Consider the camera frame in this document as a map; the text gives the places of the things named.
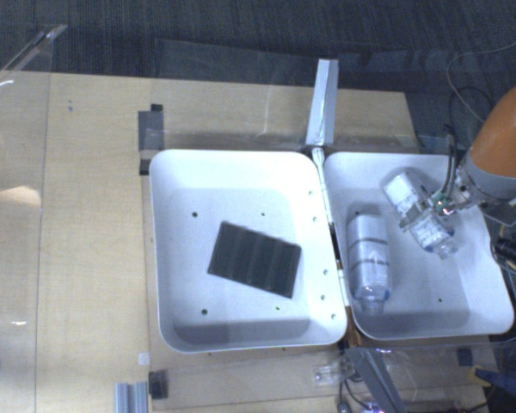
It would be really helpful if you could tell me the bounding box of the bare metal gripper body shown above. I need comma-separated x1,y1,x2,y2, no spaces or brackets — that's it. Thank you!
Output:
427,183,477,219

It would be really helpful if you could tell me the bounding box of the clear plastic bottle white cap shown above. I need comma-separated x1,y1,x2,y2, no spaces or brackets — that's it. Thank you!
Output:
382,169,458,261

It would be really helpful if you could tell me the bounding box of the clear plastic bottle grey label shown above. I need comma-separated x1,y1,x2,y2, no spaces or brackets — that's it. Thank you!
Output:
346,213,392,317

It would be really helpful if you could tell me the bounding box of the white plastic tray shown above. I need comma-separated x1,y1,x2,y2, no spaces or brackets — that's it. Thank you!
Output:
322,151,516,342
148,148,349,354

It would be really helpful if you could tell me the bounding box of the black ribbed flat rectangle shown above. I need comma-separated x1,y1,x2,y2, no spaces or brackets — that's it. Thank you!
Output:
206,220,304,299

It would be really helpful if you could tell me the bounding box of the black cylinder on white bracket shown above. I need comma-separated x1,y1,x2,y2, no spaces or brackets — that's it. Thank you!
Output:
483,194,516,274

